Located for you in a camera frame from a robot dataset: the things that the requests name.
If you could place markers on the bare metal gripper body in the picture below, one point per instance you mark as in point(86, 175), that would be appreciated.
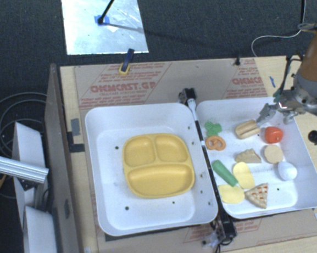
point(297, 101)

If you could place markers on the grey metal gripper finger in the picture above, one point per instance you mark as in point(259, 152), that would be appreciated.
point(271, 116)
point(262, 113)

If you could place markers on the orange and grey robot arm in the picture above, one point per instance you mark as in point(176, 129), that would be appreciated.
point(315, 62)

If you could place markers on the red tomato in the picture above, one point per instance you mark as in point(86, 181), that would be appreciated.
point(273, 135)

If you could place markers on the tan hot dog bun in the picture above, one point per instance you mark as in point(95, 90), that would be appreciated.
point(246, 129)

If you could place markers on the tan round biscuit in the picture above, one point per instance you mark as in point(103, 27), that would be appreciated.
point(272, 154)

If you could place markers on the tan dumpling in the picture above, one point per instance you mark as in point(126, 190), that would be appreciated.
point(248, 157)

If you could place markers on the green broccoli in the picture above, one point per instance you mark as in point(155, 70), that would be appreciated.
point(212, 128)

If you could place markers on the white egg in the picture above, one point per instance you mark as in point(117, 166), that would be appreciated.
point(287, 171)

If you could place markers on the orange pretzel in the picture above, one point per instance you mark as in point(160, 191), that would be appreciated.
point(210, 143)

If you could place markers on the yellow oval slice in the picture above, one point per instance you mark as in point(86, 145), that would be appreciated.
point(244, 175)

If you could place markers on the green cucumber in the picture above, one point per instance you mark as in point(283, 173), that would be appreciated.
point(224, 172)

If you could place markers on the thin black and white rod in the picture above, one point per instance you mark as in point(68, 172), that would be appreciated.
point(207, 160)

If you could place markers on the tan lattice pie slice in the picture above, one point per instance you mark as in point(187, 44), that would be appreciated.
point(258, 195)

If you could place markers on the white plastic tray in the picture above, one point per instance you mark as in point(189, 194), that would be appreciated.
point(113, 209)
point(291, 197)

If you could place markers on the yellow round slice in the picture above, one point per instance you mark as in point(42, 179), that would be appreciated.
point(230, 194)

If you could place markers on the yellow divided plate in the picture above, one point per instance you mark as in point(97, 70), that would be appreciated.
point(157, 166)

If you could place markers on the brown cardboard board, red print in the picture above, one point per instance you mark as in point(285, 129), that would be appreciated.
point(132, 84)

